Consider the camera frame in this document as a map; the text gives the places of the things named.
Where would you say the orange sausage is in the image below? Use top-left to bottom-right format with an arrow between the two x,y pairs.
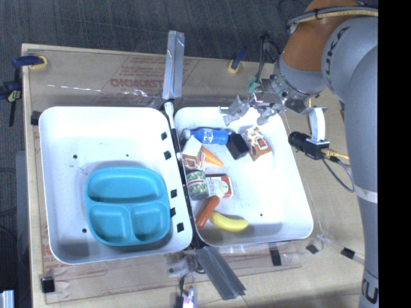
196,195 -> 221,230

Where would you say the orange and white carton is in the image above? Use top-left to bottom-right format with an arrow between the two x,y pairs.
181,135 -> 208,173
241,126 -> 273,162

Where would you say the blue divided plate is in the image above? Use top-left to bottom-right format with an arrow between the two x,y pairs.
84,166 -> 172,247

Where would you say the brown cardboard board red print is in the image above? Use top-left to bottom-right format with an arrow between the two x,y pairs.
27,51 -> 303,304

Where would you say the white plastic tray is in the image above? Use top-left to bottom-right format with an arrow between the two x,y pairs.
173,106 -> 315,248
38,105 -> 194,266

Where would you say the yellow banana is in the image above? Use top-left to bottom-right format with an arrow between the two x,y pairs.
209,210 -> 250,233

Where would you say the black cylinder on white bracket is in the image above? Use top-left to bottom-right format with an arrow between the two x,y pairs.
288,107 -> 330,160

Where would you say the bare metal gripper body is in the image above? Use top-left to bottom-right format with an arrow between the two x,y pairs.
249,77 -> 310,114

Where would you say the orange carrot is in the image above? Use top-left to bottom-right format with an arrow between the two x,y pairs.
200,146 -> 225,168

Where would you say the black box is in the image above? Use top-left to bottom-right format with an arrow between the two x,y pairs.
225,133 -> 250,160

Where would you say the red and white carton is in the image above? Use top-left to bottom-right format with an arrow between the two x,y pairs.
205,173 -> 235,200

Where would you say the green and white can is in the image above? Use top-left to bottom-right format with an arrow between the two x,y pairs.
186,169 -> 208,201

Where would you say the blue plastic bottle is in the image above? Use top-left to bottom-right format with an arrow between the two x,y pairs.
182,127 -> 230,146

